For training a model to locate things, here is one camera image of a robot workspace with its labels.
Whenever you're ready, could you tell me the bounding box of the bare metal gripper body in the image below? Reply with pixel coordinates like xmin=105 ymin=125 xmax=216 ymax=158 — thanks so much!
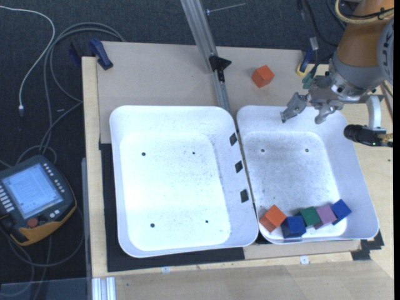
xmin=307 ymin=73 xmax=370 ymax=110

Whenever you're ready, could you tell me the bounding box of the orange cube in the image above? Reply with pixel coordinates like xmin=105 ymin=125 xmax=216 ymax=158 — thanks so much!
xmin=258 ymin=204 xmax=288 ymax=233
xmin=251 ymin=64 xmax=276 ymax=89

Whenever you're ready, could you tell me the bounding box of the white plastic tray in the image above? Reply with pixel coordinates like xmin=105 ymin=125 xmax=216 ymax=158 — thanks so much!
xmin=236 ymin=104 xmax=380 ymax=245
xmin=109 ymin=104 xmax=260 ymax=259

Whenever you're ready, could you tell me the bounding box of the blue cube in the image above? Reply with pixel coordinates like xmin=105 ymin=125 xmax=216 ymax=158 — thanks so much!
xmin=280 ymin=214 xmax=307 ymax=239
xmin=330 ymin=198 xmax=353 ymax=226

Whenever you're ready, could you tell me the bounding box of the purple cube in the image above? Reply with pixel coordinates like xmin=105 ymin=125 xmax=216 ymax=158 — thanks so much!
xmin=313 ymin=204 xmax=339 ymax=230

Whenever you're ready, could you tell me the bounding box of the green cube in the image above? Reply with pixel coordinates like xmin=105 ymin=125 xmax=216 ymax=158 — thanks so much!
xmin=295 ymin=206 xmax=323 ymax=228

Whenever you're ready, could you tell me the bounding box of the brown cardboard board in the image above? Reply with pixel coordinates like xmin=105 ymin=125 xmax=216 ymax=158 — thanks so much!
xmin=95 ymin=40 xmax=394 ymax=260

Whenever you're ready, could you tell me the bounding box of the black cylinder on white bracket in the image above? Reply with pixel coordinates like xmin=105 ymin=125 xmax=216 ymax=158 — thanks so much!
xmin=343 ymin=94 xmax=394 ymax=148

